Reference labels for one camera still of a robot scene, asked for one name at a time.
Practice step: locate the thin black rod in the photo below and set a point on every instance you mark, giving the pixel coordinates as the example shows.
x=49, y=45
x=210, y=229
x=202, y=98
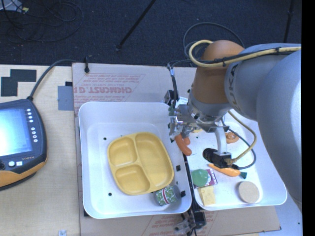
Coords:
x=189, y=178

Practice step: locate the green round toy fruit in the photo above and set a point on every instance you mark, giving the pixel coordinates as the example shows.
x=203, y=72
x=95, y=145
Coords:
x=199, y=177

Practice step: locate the green and red can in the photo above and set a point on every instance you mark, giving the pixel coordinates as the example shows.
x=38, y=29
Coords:
x=166, y=195

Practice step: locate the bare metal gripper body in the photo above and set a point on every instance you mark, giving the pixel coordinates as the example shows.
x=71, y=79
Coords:
x=200, y=122

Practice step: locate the orange carrot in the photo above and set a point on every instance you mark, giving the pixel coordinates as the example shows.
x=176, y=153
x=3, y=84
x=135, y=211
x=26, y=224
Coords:
x=230, y=171

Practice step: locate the brown cardboard board red print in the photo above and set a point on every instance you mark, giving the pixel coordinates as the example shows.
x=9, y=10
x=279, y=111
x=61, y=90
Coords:
x=110, y=82

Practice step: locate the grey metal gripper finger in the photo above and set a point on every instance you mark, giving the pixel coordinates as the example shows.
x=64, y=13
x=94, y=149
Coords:
x=185, y=131
x=173, y=131

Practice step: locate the yellow cheese wedge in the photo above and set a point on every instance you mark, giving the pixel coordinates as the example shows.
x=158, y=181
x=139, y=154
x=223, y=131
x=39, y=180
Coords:
x=207, y=195

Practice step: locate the yellow divided plate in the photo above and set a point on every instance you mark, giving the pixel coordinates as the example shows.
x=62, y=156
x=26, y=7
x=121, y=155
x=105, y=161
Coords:
x=147, y=161

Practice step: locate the tan round biscuit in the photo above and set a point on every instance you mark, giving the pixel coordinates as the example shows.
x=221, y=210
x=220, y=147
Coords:
x=248, y=192

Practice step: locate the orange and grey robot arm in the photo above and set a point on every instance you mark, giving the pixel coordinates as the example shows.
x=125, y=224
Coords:
x=270, y=87

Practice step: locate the black cylinder on white bracket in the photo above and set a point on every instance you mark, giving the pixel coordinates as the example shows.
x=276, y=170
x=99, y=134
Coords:
x=216, y=157

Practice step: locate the orange sausage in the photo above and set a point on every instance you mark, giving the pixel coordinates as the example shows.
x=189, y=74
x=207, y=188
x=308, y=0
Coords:
x=183, y=146

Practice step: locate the white plastic tray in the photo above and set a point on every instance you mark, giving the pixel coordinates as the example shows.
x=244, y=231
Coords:
x=267, y=176
x=98, y=193

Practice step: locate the purple packet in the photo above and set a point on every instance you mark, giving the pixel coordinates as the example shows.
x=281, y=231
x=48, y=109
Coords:
x=213, y=177

